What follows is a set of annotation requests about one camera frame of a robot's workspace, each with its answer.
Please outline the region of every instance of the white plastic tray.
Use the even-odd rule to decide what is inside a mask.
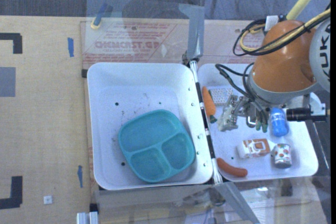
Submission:
[[[241,73],[246,67],[246,65],[233,64],[226,64],[226,66]],[[240,76],[230,73],[229,75],[239,87],[243,88]],[[211,87],[219,86],[231,88],[231,85],[219,74],[219,71],[215,68],[214,64],[201,66],[198,70],[198,79],[201,87],[207,86],[209,89],[211,89]],[[234,94],[238,96],[241,95],[236,90],[234,90]],[[223,107],[216,108],[215,117],[217,119],[221,115],[222,110]],[[270,134],[269,131],[267,133],[263,133],[261,130],[256,131],[256,129],[251,129],[247,127],[245,118],[243,117],[238,117],[237,124],[239,125],[238,129],[225,132],[218,130],[217,123],[210,124],[209,127],[216,157],[223,158],[227,163],[233,166],[248,170],[247,177],[242,178],[232,176],[220,170],[219,172],[226,179],[234,182],[243,182],[251,180],[311,176],[317,172],[318,159],[305,122],[289,122],[290,132],[283,137],[276,137]],[[255,138],[267,138],[274,143],[290,144],[292,166],[287,169],[275,168],[272,164],[270,154],[250,159],[239,158],[236,146],[243,140],[251,140]]]
[[[93,171],[107,190],[207,182],[213,174],[192,72],[174,63],[97,63],[88,70]],[[173,112],[197,152],[191,166],[158,184],[140,180],[120,150],[118,131],[127,121],[157,109]]]

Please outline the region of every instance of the blue plate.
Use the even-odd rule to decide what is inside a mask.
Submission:
[[[134,173],[149,183],[178,174],[195,158],[188,132],[167,110],[155,110],[127,122],[120,129],[118,139]]]

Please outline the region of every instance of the red sausage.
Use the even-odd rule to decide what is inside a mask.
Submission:
[[[247,170],[244,168],[234,167],[229,165],[226,161],[222,158],[217,158],[217,164],[220,169],[227,172],[230,175],[237,176],[237,177],[245,177],[247,176]]]

